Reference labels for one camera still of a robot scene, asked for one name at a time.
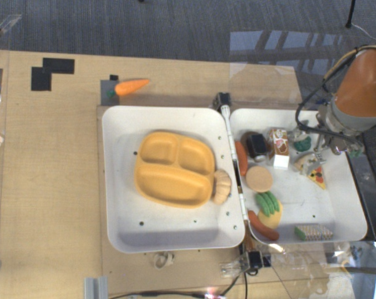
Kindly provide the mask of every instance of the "sausage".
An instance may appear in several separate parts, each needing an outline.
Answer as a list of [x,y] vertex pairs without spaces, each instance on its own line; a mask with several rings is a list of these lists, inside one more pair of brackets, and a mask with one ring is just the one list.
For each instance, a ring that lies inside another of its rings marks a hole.
[[270,240],[278,240],[279,233],[271,228],[265,226],[260,220],[258,219],[257,215],[253,211],[248,211],[249,221],[250,224],[264,237],[267,237]]
[[238,155],[239,172],[241,176],[245,176],[248,172],[248,156],[243,145],[239,141],[235,141],[236,154]]

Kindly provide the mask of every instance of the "gray floor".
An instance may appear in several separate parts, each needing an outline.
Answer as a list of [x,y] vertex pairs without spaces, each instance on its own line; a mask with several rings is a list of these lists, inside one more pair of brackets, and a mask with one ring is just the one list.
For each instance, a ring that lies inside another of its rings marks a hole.
[[[0,0],[0,22],[22,14],[12,50],[293,65],[305,95],[333,61],[376,43],[344,27],[350,2]],[[353,23],[376,37],[376,0],[357,0]],[[376,129],[365,142],[376,174]]]

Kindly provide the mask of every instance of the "beige round disc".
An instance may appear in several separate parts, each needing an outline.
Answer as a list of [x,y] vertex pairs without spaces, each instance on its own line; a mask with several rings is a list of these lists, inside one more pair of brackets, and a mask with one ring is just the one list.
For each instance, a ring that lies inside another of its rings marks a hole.
[[246,173],[247,185],[256,192],[266,192],[271,189],[272,175],[262,166],[253,166]]

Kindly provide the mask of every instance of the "pizza slice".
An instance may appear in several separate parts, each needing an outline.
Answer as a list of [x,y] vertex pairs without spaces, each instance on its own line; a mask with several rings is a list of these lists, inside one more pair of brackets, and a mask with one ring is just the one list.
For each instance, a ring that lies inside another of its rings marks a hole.
[[308,178],[316,183],[320,188],[326,189],[322,167],[319,166],[318,168],[314,169],[311,174],[308,175]]

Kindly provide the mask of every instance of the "wooden surface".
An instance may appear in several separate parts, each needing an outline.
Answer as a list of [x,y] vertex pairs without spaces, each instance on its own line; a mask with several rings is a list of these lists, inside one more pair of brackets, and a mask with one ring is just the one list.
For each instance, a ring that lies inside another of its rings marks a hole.
[[[75,74],[54,74],[51,92],[32,92],[31,67],[41,67],[43,57],[75,59]],[[300,101],[294,72],[286,67],[11,52],[0,299],[82,298],[84,278],[103,274],[109,276],[113,293],[230,282],[220,279],[218,264],[234,258],[234,249],[181,252],[173,266],[158,272],[152,265],[153,254],[125,255],[106,243],[101,227],[97,107],[100,80],[110,74],[121,80],[152,81],[122,98],[123,104],[207,107],[222,91],[231,91],[243,105],[249,100],[263,106],[261,101],[275,97],[282,107]],[[204,273],[198,274],[197,268]],[[261,270],[253,280],[276,281],[272,269]],[[280,283],[264,289],[282,293]]]

